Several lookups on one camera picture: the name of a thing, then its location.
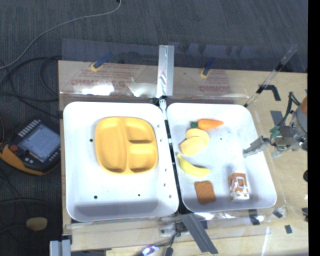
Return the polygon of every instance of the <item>orange divided tray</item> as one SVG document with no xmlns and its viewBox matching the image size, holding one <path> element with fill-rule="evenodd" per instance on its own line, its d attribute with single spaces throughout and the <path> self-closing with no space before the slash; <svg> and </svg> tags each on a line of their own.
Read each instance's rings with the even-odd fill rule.
<svg viewBox="0 0 320 256">
<path fill-rule="evenodd" d="M 151 171 L 158 163 L 155 132 L 136 117 L 107 117 L 95 129 L 95 151 L 99 165 L 112 174 Z"/>
</svg>

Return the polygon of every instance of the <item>orange carrot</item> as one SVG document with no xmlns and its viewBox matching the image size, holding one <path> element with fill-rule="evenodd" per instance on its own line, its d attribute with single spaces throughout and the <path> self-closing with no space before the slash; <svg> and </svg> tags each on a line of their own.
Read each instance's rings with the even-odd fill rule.
<svg viewBox="0 0 320 256">
<path fill-rule="evenodd" d="M 191 122 L 192 128 L 199 128 L 201 130 L 210 130 L 224 124 L 223 121 L 213 119 L 200 119 L 198 122 Z"/>
</svg>

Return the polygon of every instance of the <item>device screen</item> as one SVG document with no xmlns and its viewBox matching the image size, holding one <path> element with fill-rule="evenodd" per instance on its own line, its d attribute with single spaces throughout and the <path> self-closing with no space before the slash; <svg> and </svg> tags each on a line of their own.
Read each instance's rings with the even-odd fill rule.
<svg viewBox="0 0 320 256">
<path fill-rule="evenodd" d="M 40 124 L 28 137 L 18 144 L 18 147 L 30 151 L 42 163 L 59 146 L 60 136 L 43 124 Z"/>
</svg>

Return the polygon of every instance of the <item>blue and yellow clamp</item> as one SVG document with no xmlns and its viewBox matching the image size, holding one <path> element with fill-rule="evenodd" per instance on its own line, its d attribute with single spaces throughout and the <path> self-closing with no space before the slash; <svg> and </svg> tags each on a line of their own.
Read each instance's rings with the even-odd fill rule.
<svg viewBox="0 0 320 256">
<path fill-rule="evenodd" d="M 201 71 L 200 77 L 206 79 L 209 76 L 209 70 L 212 68 L 216 58 L 211 57 L 209 61 L 205 64 L 204 68 Z"/>
<path fill-rule="evenodd" d="M 113 55 L 111 53 L 107 53 L 106 55 L 103 55 L 100 59 L 98 59 L 96 62 L 91 64 L 91 70 L 93 72 L 97 72 L 98 70 L 102 69 L 104 66 L 104 63 L 108 62 Z"/>
</svg>

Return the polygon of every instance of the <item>emergency stop button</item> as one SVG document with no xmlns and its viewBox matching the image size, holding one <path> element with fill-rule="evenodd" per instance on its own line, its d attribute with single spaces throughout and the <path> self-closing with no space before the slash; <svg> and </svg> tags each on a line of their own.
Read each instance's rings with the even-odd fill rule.
<svg viewBox="0 0 320 256">
<path fill-rule="evenodd" d="M 18 151 L 18 146 L 17 145 L 10 145 L 10 150 L 13 152 L 13 153 L 16 153 Z"/>
</svg>

